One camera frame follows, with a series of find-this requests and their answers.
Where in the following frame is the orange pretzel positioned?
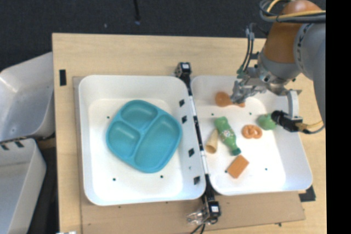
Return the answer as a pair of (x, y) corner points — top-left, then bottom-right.
(241, 124), (263, 140)

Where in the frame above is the orange toy drumstick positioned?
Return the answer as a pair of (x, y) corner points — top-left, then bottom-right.
(214, 91), (246, 109)

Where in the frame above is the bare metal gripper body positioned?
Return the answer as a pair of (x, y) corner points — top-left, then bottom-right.
(233, 65), (296, 96)

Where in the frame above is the blue divided plate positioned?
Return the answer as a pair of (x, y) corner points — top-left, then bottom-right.
(105, 99), (183, 174)

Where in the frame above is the white plastic tray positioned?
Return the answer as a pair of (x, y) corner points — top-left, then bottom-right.
(78, 75), (207, 207)
(190, 75), (314, 197)

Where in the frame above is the beige ice cream cone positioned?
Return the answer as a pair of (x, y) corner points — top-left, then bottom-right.
(205, 128), (219, 154)

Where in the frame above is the thin black and white rod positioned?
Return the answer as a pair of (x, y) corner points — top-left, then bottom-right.
(183, 73), (214, 201)

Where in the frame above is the orange rectangular biscuit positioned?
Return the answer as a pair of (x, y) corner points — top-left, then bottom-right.
(227, 154), (250, 180)

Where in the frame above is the green plastic bottle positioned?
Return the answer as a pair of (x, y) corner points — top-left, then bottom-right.
(213, 116), (242, 157)

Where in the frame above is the black cylinder on white bracket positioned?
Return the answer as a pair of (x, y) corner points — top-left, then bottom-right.
(270, 89), (304, 133)

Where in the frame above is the green toy pepper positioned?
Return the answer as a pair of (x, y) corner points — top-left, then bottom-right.
(257, 113), (278, 131)

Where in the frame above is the black block with thin wires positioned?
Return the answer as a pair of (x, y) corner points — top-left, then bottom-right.
(203, 199), (222, 219)
(175, 61), (193, 77)

